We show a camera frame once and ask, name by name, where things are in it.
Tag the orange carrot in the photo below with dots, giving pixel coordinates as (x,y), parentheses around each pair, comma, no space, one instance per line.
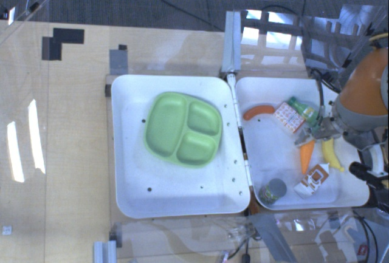
(306,155)

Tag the black cylinder on white bracket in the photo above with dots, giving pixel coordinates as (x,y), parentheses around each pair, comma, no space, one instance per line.
(369,173)

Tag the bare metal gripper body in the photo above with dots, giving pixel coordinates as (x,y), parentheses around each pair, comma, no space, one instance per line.
(328,128)

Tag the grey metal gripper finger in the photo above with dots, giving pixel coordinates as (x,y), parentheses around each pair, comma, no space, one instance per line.
(306,133)
(304,142)

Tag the white plastic tray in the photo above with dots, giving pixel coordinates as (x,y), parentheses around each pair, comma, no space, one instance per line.
(273,152)
(170,189)

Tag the yellow banana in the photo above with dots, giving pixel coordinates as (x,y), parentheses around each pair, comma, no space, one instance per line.
(329,154)

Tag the green bottle with yellow label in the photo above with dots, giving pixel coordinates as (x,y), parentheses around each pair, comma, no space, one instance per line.
(304,108)

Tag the green divided plate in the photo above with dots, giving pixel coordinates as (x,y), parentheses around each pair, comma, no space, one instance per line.
(170,125)

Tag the thin black and white rod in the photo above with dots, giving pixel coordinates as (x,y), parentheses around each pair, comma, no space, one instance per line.
(236,110)

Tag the orange patterned carton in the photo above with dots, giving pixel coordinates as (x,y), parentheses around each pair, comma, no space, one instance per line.
(288,118)

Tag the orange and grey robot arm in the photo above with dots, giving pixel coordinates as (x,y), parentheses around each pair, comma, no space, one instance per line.
(364,88)

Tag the green can with grey lid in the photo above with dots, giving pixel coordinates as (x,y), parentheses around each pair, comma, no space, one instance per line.
(272,192)

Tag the brown and white carton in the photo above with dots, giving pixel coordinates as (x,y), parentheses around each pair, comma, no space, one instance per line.
(313,181)

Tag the orange sausage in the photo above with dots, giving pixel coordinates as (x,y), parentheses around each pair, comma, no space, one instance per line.
(258,111)

